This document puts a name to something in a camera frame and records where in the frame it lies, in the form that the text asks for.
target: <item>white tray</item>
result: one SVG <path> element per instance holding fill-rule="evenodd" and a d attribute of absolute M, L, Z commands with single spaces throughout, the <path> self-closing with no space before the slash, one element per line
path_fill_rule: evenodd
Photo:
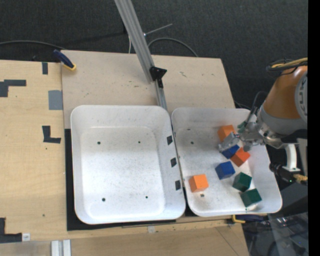
<path fill-rule="evenodd" d="M 232 162 L 235 169 L 233 176 L 219 180 L 216 173 L 215 168 L 220 163 L 229 161 L 218 150 L 218 129 L 225 125 L 233 125 L 237 129 L 248 113 L 247 109 L 192 107 L 177 108 L 172 113 L 187 201 L 198 216 L 275 213 L 282 207 L 277 181 L 269 170 L 270 161 L 265 146 L 254 146 L 249 152 L 250 158 L 240 167 Z M 232 187 L 239 172 L 252 177 L 249 189 L 257 188 L 262 201 L 244 206 L 240 191 Z M 189 179 L 199 174 L 206 175 L 209 187 L 202 192 L 191 192 Z"/>
<path fill-rule="evenodd" d="M 185 211 L 168 112 L 81 105 L 70 117 L 74 207 L 87 224 L 173 220 Z"/>

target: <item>orange cube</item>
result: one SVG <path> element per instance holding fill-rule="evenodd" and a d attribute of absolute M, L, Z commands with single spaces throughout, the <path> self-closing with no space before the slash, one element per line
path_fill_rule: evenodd
<path fill-rule="evenodd" d="M 230 125 L 224 125 L 221 126 L 220 129 L 218 130 L 218 136 L 221 142 L 224 141 L 224 139 L 230 134 L 230 133 L 236 133 L 234 127 L 232 124 Z"/>
<path fill-rule="evenodd" d="M 192 176 L 189 179 L 189 184 L 192 192 L 204 191 L 209 187 L 207 177 L 205 174 Z"/>
<path fill-rule="evenodd" d="M 238 151 L 230 158 L 232 162 L 235 163 L 236 166 L 240 167 L 247 159 L 250 157 L 249 152 L 245 152 L 244 148 L 241 147 Z"/>

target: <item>gray tape square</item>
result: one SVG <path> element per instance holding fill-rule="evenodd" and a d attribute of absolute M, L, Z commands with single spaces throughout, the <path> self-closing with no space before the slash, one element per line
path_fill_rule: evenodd
<path fill-rule="evenodd" d="M 49 90 L 49 110 L 63 110 L 62 91 Z"/>

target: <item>colored block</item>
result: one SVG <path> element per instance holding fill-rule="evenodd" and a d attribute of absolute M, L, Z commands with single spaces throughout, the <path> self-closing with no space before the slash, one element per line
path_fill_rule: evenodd
<path fill-rule="evenodd" d="M 239 149 L 240 147 L 238 145 L 234 145 L 227 150 L 221 152 L 222 155 L 225 156 L 226 159 L 230 159 Z"/>
<path fill-rule="evenodd" d="M 262 200 L 258 190 L 256 188 L 247 190 L 240 195 L 245 207 L 258 203 Z"/>
<path fill-rule="evenodd" d="M 240 190 L 241 192 L 245 192 L 248 188 L 250 188 L 251 180 L 251 176 L 243 172 L 240 172 L 234 177 L 232 187 L 234 187 L 237 190 Z"/>
<path fill-rule="evenodd" d="M 236 133 L 234 127 L 232 124 L 230 125 L 224 125 L 221 126 L 218 130 L 218 136 L 221 142 L 224 141 L 224 139 L 230 134 L 230 133 Z"/>
<path fill-rule="evenodd" d="M 236 173 L 234 167 L 232 166 L 232 163 L 230 161 L 228 162 L 222 162 L 215 168 L 216 174 L 219 177 L 219 180 L 223 180 L 226 178 L 231 177 Z"/>
<path fill-rule="evenodd" d="M 205 174 L 192 176 L 189 179 L 190 189 L 192 192 L 204 191 L 209 187 L 207 177 Z"/>
<path fill-rule="evenodd" d="M 234 164 L 240 167 L 247 159 L 250 157 L 249 152 L 245 152 L 244 148 L 241 147 L 231 158 L 230 160 L 234 162 Z"/>

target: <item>dark green block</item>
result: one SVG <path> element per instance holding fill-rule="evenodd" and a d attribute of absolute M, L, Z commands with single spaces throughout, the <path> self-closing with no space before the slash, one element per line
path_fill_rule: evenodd
<path fill-rule="evenodd" d="M 248 188 L 250 188 L 251 180 L 251 176 L 240 172 L 237 174 L 237 176 L 235 176 L 232 187 L 240 190 L 241 192 L 245 192 Z"/>
<path fill-rule="evenodd" d="M 246 192 L 243 192 L 241 195 L 241 199 L 245 205 L 245 207 L 248 207 L 252 204 L 255 204 L 262 200 L 258 190 L 256 188 L 247 190 Z"/>

